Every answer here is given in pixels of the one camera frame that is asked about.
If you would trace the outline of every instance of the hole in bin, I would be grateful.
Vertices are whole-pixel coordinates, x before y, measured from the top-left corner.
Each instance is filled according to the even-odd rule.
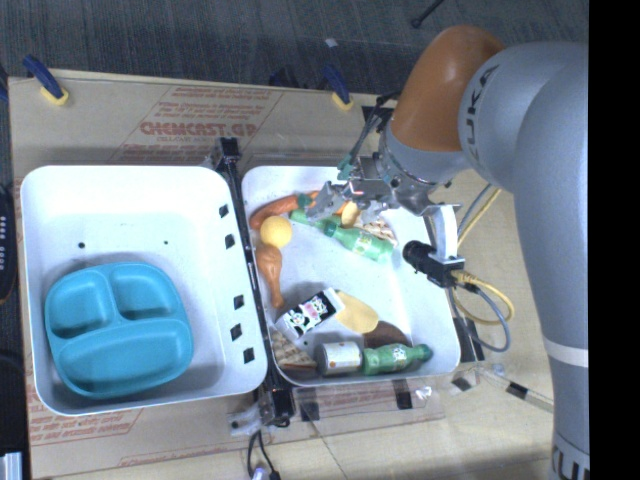
[[[244,351],[244,364],[250,363],[255,359],[255,354],[253,353],[253,348],[248,348]]]
[[[236,324],[231,328],[231,340],[235,341],[240,336],[242,336],[242,326],[240,324]]]

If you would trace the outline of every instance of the green bottle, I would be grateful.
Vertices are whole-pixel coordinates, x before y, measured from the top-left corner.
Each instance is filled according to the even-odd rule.
[[[365,348],[362,352],[362,373],[377,375],[378,373],[397,372],[408,368],[413,361],[426,362],[433,356],[427,345],[407,347],[400,343],[384,345],[379,348]]]
[[[321,229],[324,231],[327,223],[333,222],[335,224],[340,224],[340,216],[339,215],[329,215],[324,219],[317,220],[315,222],[309,222],[307,219],[307,215],[304,213],[302,208],[298,208],[297,210],[293,210],[289,214],[289,218],[294,222],[299,222],[300,224],[306,224],[307,226],[313,226],[315,228]]]
[[[379,263],[386,262],[393,252],[393,244],[389,240],[378,238],[364,229],[346,229],[334,222],[328,222],[324,234],[335,238],[350,251]]]

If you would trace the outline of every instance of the yellow clamp tip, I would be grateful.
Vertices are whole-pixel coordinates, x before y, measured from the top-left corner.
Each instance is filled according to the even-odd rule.
[[[45,98],[47,98],[47,100],[49,100],[49,102],[53,103],[54,105],[62,106],[69,99],[69,93],[67,92],[66,89],[63,89],[62,87],[60,89],[62,89],[62,96],[60,98],[56,98],[44,87],[40,87],[40,94],[42,94]]]
[[[338,96],[337,92],[334,92],[331,95],[331,99],[338,106],[340,110],[344,110],[345,112],[347,112],[348,110],[351,110],[351,107],[353,107],[353,98],[351,98],[351,96],[349,96],[349,103],[345,103],[344,101],[342,101],[342,98]]]

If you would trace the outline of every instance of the carrot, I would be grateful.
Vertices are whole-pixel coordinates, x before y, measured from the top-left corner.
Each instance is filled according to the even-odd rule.
[[[313,191],[308,194],[311,198],[318,195],[318,191]],[[272,215],[281,215],[283,213],[289,213],[298,208],[298,195],[292,194],[290,196],[281,197],[275,201],[265,204],[258,208],[253,215],[249,218],[249,227],[256,231],[260,229],[262,223],[267,217]]]

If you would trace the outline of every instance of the blue plate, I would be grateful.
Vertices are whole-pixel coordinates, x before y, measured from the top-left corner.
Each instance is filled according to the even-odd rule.
[[[53,360],[66,386],[93,399],[131,395],[180,376],[193,336],[162,270],[109,263],[58,280],[45,300]]]

